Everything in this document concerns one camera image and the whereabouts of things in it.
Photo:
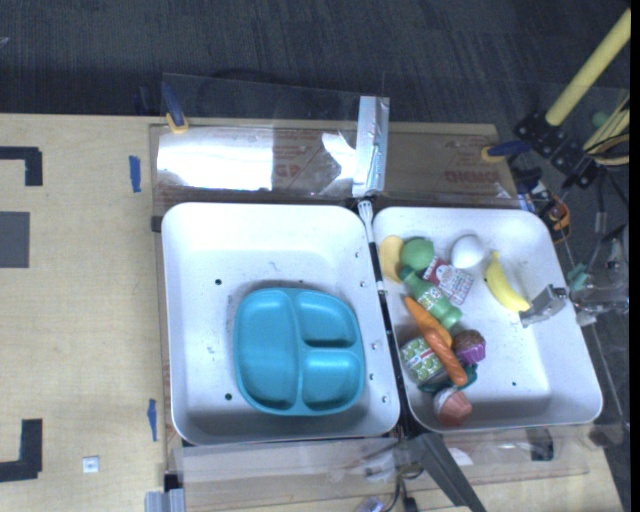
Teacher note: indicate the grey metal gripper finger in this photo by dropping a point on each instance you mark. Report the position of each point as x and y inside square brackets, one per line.
[545, 305]

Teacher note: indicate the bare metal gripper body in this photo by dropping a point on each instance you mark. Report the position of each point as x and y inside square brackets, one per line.
[597, 302]

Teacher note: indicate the yellow banana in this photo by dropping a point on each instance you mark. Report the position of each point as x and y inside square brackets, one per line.
[502, 290]

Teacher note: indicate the white plastic tray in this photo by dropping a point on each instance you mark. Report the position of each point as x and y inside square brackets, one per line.
[540, 370]
[200, 310]

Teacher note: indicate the purple cupcake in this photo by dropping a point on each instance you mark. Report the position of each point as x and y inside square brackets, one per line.
[471, 346]

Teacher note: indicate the red and white carton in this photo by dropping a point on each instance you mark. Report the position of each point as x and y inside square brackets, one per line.
[455, 285]

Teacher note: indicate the white egg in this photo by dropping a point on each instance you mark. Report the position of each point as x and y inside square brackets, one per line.
[467, 251]

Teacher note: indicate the teal flat toy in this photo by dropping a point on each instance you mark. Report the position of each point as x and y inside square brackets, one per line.
[472, 374]

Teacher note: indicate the green bottle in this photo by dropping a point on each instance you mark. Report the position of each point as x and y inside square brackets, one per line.
[435, 300]

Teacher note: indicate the orange bread loaf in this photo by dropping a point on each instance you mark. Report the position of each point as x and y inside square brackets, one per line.
[447, 357]

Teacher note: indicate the orange carrot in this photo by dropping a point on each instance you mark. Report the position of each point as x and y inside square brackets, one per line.
[425, 320]

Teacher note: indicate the green juice carton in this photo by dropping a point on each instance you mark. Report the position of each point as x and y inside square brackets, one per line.
[419, 361]

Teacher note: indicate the green apple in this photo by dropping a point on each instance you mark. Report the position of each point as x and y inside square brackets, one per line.
[417, 252]

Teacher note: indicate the pink cupcake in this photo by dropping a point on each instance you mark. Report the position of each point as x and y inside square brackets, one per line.
[452, 407]

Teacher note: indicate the yellow curved slice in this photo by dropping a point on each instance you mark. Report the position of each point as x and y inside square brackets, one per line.
[389, 257]

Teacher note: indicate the blue divided plate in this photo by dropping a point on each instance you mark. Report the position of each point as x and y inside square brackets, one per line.
[270, 345]

